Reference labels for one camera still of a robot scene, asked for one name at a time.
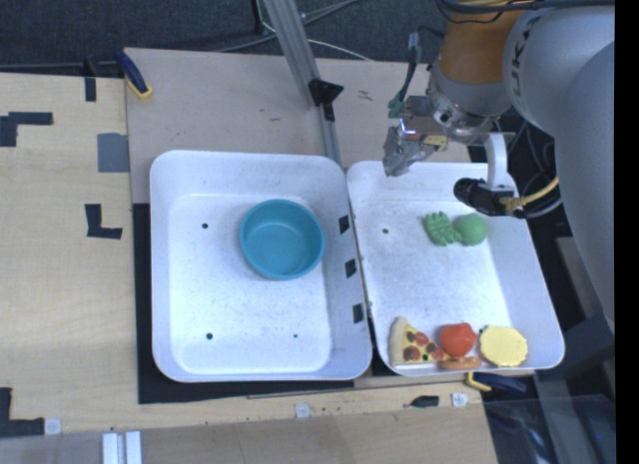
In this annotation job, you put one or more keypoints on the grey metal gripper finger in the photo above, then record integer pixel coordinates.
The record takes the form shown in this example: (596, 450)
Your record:
(393, 155)
(415, 153)

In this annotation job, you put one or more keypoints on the red tomato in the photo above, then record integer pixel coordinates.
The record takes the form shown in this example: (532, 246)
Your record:
(456, 338)

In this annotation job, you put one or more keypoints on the blue bowl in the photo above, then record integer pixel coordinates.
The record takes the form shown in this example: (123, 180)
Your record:
(282, 242)

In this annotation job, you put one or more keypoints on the green ridged toy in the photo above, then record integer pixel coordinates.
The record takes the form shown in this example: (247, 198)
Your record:
(439, 230)

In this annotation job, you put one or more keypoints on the pale wood board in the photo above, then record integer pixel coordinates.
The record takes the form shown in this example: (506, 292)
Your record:
(224, 108)

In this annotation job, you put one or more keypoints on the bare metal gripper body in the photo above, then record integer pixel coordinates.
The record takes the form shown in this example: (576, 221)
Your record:
(451, 120)

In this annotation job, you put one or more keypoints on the pizza slice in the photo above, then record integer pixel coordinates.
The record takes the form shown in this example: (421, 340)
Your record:
(412, 347)

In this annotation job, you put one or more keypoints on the green ball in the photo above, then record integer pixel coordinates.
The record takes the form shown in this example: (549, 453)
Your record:
(471, 229)

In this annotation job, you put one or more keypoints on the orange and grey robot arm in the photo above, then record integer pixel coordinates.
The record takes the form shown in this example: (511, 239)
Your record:
(554, 78)

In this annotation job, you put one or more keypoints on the yellow biscuit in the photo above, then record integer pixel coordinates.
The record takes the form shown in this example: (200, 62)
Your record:
(503, 346)

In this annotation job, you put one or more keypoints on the white plastic tray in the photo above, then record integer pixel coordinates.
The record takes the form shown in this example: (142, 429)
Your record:
(249, 312)
(429, 282)

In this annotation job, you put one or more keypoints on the black cylinder on white bracket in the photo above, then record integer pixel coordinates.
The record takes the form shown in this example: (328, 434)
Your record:
(481, 196)

